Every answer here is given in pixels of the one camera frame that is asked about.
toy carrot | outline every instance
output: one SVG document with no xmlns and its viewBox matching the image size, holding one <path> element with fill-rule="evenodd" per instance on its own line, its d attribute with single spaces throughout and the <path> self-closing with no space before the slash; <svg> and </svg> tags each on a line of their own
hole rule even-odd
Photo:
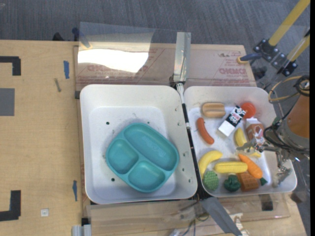
<svg viewBox="0 0 315 236">
<path fill-rule="evenodd" d="M 238 154 L 238 156 L 240 157 L 241 161 L 246 163 L 248 166 L 248 172 L 257 179 L 261 179 L 262 178 L 262 170 L 259 168 L 259 166 L 257 164 L 255 164 L 252 160 L 249 159 L 249 157 L 242 155 L 242 154 Z"/>
</svg>

gray square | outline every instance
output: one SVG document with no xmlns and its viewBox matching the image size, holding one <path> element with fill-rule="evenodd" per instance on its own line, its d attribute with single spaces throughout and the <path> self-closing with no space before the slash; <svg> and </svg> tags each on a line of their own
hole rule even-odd
<svg viewBox="0 0 315 236">
<path fill-rule="evenodd" d="M 14 88 L 0 88 L 0 116 L 14 116 Z"/>
</svg>

dark green toy vegetable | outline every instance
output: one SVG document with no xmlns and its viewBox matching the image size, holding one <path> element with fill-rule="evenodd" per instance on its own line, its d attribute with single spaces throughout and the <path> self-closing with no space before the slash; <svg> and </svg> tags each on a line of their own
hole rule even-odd
<svg viewBox="0 0 315 236">
<path fill-rule="evenodd" d="M 230 192 L 237 191 L 241 187 L 241 183 L 239 182 L 236 175 L 230 174 L 228 179 L 224 181 L 224 187 Z"/>
</svg>

toy sausage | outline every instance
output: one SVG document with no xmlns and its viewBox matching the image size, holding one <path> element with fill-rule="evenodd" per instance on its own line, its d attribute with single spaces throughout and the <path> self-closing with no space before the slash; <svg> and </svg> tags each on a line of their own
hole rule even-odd
<svg viewBox="0 0 315 236">
<path fill-rule="evenodd" d="M 215 142 L 215 140 L 209 135 L 208 131 L 206 130 L 205 122 L 202 117 L 198 118 L 197 127 L 199 130 L 199 134 L 205 140 L 206 143 L 211 145 Z"/>
</svg>

yellow corn cob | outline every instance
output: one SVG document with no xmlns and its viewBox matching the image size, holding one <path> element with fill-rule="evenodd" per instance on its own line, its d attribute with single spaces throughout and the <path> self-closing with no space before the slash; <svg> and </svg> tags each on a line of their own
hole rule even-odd
<svg viewBox="0 0 315 236">
<path fill-rule="evenodd" d="M 214 170 L 218 173 L 242 173 L 245 172 L 247 168 L 246 163 L 235 161 L 217 163 Z"/>
</svg>

